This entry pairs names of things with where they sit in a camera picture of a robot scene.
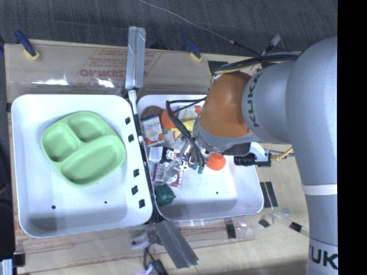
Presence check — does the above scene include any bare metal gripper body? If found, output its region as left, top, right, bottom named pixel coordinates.
left=173, top=138, right=213, bottom=170

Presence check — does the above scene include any red and white packet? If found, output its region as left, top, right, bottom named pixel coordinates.
left=152, top=159, right=185, bottom=188

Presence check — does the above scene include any small red and white carton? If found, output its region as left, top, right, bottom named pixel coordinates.
left=165, top=148, right=181, bottom=162

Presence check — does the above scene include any small white box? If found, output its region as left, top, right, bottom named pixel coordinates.
left=149, top=146, right=165, bottom=163

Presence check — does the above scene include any green broccoli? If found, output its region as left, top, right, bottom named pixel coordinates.
left=154, top=183, right=177, bottom=207

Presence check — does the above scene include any yellow banana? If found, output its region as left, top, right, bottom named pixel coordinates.
left=171, top=119, right=196, bottom=140

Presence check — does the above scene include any orange round fruit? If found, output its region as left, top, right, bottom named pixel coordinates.
left=206, top=152, right=227, bottom=172

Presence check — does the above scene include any orange carrot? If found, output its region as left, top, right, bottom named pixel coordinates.
left=159, top=109, right=178, bottom=130

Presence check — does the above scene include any white and yellow packet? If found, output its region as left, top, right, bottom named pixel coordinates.
left=175, top=104, right=202, bottom=123

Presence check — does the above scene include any orange and white carton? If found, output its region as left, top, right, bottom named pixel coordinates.
left=139, top=115, right=165, bottom=147

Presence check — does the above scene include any white plastic tray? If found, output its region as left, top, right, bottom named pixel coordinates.
left=10, top=93, right=154, bottom=238
left=136, top=94, right=264, bottom=222

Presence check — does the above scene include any brown doughnut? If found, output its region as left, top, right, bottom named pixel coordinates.
left=140, top=105, right=164, bottom=120

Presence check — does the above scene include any green divided plate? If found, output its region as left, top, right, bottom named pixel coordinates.
left=40, top=111, right=127, bottom=188

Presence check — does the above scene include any brown cardboard board red print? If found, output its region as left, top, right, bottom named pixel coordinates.
left=4, top=38, right=256, bottom=274

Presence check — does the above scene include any black cylinder on white bracket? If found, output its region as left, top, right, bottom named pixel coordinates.
left=233, top=142, right=272, bottom=168

